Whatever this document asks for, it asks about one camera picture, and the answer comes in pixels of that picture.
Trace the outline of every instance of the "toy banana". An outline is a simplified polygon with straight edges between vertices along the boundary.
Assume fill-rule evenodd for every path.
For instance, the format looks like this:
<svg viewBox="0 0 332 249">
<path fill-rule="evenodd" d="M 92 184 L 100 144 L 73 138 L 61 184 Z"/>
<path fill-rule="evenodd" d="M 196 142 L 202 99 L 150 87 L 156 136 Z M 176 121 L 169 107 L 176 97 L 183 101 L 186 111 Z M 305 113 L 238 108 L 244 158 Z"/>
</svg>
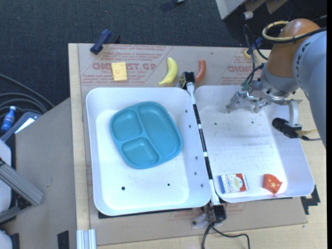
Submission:
<svg viewBox="0 0 332 249">
<path fill-rule="evenodd" d="M 172 83 L 177 75 L 177 63 L 173 58 L 167 58 L 167 65 L 168 65 L 168 72 L 165 78 L 158 82 L 158 85 L 161 86 L 162 84 L 169 84 Z"/>
</svg>

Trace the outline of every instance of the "blue marker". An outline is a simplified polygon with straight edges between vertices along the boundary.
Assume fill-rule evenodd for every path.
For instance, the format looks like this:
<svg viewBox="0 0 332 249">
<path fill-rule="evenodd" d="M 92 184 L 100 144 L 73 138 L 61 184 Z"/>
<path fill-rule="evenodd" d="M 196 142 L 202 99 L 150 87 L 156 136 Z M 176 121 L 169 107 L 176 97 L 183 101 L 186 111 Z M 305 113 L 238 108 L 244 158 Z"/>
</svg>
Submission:
<svg viewBox="0 0 332 249">
<path fill-rule="evenodd" d="M 6 114 L 6 116 L 4 118 L 4 123 L 1 126 L 2 132 L 6 133 L 12 127 L 12 125 L 15 121 L 15 111 L 16 111 L 15 106 L 11 106 L 9 108 L 9 113 Z"/>
</svg>

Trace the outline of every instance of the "dark floor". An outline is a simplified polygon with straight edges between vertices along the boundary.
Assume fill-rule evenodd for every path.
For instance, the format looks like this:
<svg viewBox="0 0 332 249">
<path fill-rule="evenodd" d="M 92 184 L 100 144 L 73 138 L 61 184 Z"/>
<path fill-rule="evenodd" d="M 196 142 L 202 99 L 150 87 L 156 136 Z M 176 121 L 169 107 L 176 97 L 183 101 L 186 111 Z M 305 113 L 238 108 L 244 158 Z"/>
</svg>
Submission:
<svg viewBox="0 0 332 249">
<path fill-rule="evenodd" d="M 245 23 L 259 36 L 274 21 L 327 14 L 327 0 L 290 0 L 271 15 L 262 5 L 246 22 L 244 6 L 222 20 L 216 0 L 0 0 L 0 7 L 0 75 L 54 105 L 70 96 L 68 43 L 95 43 L 105 29 L 113 32 L 109 42 L 120 34 L 121 44 L 241 47 Z M 1 95 L 10 92 L 28 93 L 0 77 L 0 116 L 9 99 Z"/>
</svg>

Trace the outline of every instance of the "blue divided tray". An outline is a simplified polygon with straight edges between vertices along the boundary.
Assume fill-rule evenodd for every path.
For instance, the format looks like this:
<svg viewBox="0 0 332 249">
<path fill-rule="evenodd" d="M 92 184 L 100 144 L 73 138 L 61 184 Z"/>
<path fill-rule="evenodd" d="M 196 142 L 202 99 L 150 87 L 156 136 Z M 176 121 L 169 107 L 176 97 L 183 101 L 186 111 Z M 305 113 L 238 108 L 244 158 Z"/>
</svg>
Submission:
<svg viewBox="0 0 332 249">
<path fill-rule="evenodd" d="M 160 165 L 182 150 L 176 124 L 156 102 L 138 103 L 117 112 L 109 127 L 121 155 L 137 169 Z"/>
</svg>

